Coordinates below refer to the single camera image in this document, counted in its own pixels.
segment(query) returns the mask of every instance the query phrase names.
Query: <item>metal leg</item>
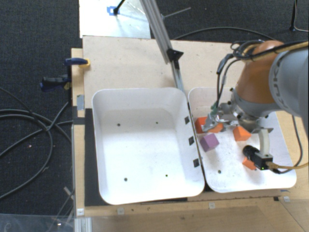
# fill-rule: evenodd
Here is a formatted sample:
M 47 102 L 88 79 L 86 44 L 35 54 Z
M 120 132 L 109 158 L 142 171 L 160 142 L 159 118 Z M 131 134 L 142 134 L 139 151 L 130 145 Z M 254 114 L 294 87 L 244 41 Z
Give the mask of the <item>metal leg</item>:
M 291 20 L 291 26 L 290 26 L 291 31 L 296 31 L 296 28 L 295 28 L 296 6 L 297 6 L 297 0 L 294 0 L 292 20 Z
M 121 2 L 118 4 L 118 6 L 114 9 L 114 15 L 118 14 L 118 11 L 121 7 L 121 5 L 125 2 L 125 0 L 121 0 Z

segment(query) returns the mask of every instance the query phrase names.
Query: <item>block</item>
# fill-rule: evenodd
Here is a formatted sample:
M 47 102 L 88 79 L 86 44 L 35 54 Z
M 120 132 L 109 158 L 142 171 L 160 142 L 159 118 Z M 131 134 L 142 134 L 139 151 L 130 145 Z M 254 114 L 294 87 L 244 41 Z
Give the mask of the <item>block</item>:
M 254 165 L 253 161 L 250 161 L 248 158 L 245 157 L 245 159 L 242 161 L 242 164 L 245 165 L 247 168 L 251 170 L 256 170 L 256 167 Z
M 219 145 L 219 141 L 215 134 L 208 134 L 201 138 L 199 141 L 201 146 L 203 147 L 203 150 L 205 152 L 210 151 L 214 148 L 216 148 L 217 145 Z
M 197 118 L 197 120 L 195 121 L 195 128 L 197 133 L 204 133 L 202 130 L 202 125 L 205 124 L 205 120 L 207 119 L 207 117 L 199 117 Z M 219 123 L 217 124 L 214 128 L 208 130 L 208 132 L 212 132 L 212 133 L 218 133 L 223 129 L 223 124 Z
M 202 125 L 205 124 L 205 120 L 207 119 L 207 117 L 199 117 L 197 118 L 197 120 L 195 121 L 195 129 L 197 131 L 197 133 L 204 133 L 202 131 Z
M 233 129 L 233 134 L 235 141 L 247 141 L 251 137 L 251 133 L 249 133 L 242 126 L 236 126 Z

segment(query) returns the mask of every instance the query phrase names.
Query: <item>purple block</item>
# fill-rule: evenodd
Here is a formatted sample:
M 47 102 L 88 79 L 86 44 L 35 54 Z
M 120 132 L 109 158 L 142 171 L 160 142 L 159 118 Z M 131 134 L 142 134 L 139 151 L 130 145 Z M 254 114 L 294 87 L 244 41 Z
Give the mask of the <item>purple block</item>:
M 216 148 L 216 146 L 219 144 L 216 135 L 213 133 L 202 137 L 199 142 L 201 143 L 205 152 Z

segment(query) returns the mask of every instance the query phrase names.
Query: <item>blue tape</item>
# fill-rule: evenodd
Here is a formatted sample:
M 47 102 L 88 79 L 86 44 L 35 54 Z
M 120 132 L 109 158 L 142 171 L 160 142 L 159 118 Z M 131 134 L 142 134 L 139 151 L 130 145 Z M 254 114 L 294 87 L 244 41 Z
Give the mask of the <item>blue tape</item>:
M 117 8 L 117 7 L 115 7 L 115 6 L 109 6 L 109 7 L 107 7 L 107 8 L 106 8 L 107 13 L 108 13 L 109 15 L 114 15 L 114 16 L 115 16 L 115 14 L 114 14 L 114 9 L 115 9 L 115 8 Z

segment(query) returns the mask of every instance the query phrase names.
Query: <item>yellow clamp pad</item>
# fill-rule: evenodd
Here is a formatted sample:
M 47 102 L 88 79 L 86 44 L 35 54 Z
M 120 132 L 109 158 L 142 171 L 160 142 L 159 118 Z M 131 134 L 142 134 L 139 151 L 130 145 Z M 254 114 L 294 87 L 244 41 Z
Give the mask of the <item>yellow clamp pad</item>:
M 89 68 L 90 67 L 90 60 L 88 58 L 85 58 L 87 60 L 87 64 L 80 64 L 78 65 L 79 68 Z

